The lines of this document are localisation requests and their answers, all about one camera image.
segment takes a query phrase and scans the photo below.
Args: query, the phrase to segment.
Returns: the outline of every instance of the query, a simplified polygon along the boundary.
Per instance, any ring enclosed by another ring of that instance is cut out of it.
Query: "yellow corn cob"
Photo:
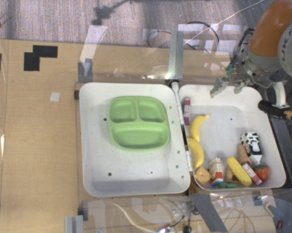
[[[244,186],[250,186],[252,184],[251,177],[247,174],[245,169],[241,166],[236,158],[233,156],[228,157],[227,163],[231,171]]]

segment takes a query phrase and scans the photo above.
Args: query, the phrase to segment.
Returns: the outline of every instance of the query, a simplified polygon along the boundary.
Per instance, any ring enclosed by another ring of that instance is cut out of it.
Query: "wooden table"
[[[41,58],[40,71],[24,71],[24,53],[32,52],[33,45],[58,46],[58,57]],[[65,216],[77,215],[81,200],[91,200],[94,205],[102,201],[86,194],[77,157],[74,90],[83,47],[0,40],[0,137],[4,134],[5,139],[3,165],[0,153],[0,233],[63,233]],[[93,49],[94,81],[145,82],[140,78],[142,75],[167,65],[169,59],[167,49],[116,46]],[[187,50],[184,76],[189,77],[188,82],[213,83],[218,75],[224,75],[223,68],[228,62],[228,55]],[[116,68],[121,78],[114,77]],[[51,101],[52,93],[60,93],[58,101]],[[157,208],[159,199],[149,196],[141,204],[151,211]],[[123,208],[134,217],[134,222],[147,227],[146,221],[132,211],[132,201],[122,200]],[[273,225],[266,212],[260,209],[257,216],[253,208],[248,210],[257,225],[264,229]],[[131,226],[115,205],[105,207],[103,213],[116,215],[117,232],[129,229],[143,232]],[[229,218],[227,224],[233,225],[235,218],[237,215]],[[193,221],[206,229],[200,216]],[[85,222],[86,233],[94,232],[94,227],[93,221]]]

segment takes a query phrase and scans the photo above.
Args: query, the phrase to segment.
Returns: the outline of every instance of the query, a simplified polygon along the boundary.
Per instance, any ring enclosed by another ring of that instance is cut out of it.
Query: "white cable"
[[[218,23],[216,23],[216,24],[213,24],[212,27],[214,28],[214,27],[218,26],[219,24],[221,24],[221,23],[223,23],[223,22],[229,20],[230,18],[236,16],[238,13],[241,13],[241,12],[244,11],[244,10],[247,10],[247,9],[249,9],[249,8],[252,8],[252,7],[254,7],[254,6],[260,4],[260,3],[263,2],[263,1],[265,1],[265,0],[260,0],[259,2],[256,2],[256,3],[250,5],[250,6],[246,7],[246,8],[243,8],[243,9],[237,11],[236,13],[234,13],[234,14],[232,14],[231,16],[227,17],[226,19],[224,19],[224,20],[222,20],[222,21],[220,21],[220,22],[218,22]],[[187,42],[185,42],[184,45],[186,45],[188,42],[190,42],[190,41],[193,40],[194,38],[198,37],[200,34],[202,34],[204,31],[206,31],[206,30],[208,30],[208,29],[209,29],[209,28],[206,28],[206,29],[202,30],[201,32],[197,33],[193,38],[191,38],[190,40],[188,40]]]

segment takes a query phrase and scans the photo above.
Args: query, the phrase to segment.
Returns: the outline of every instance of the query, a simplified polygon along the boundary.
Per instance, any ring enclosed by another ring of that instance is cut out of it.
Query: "yellow banana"
[[[198,142],[200,142],[200,127],[206,118],[209,118],[209,115],[197,116],[190,125],[190,135]]]
[[[191,137],[188,137],[188,144],[194,155],[193,170],[195,172],[204,162],[204,152],[201,144]]]

